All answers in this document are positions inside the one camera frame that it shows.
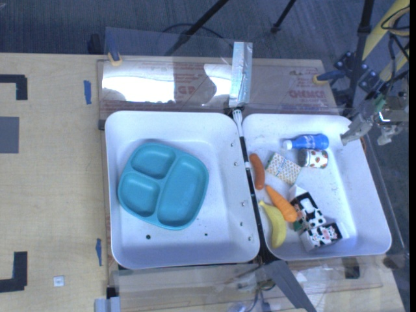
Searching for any blue bottle white cap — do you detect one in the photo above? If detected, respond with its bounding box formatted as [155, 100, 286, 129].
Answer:
[282, 133, 330, 151]

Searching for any patterned packet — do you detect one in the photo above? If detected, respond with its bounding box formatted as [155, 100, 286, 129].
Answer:
[265, 151, 303, 186]

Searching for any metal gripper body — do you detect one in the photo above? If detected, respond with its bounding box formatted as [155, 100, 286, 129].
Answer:
[363, 91, 410, 127]

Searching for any white plastic tray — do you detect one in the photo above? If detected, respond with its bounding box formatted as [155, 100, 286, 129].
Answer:
[104, 110, 261, 270]
[242, 113, 393, 262]

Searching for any orange sausage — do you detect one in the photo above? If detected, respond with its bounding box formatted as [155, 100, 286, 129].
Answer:
[248, 153, 267, 191]

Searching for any cow print milk carton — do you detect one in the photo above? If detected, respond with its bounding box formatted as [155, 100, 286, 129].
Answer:
[288, 184, 328, 233]
[299, 222, 350, 253]

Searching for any white can strawberry print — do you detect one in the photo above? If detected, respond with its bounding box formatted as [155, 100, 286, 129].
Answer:
[297, 148, 330, 170]

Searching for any orange carrot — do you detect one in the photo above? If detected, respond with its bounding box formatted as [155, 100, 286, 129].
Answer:
[265, 184, 299, 224]

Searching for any brown cardboard board red print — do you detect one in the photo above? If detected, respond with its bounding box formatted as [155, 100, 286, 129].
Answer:
[96, 55, 385, 293]

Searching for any blue divided plate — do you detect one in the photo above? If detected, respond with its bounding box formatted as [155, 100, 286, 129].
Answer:
[116, 141, 210, 231]

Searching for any yellow banana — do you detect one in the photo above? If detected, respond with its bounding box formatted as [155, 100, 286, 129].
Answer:
[258, 200, 288, 250]

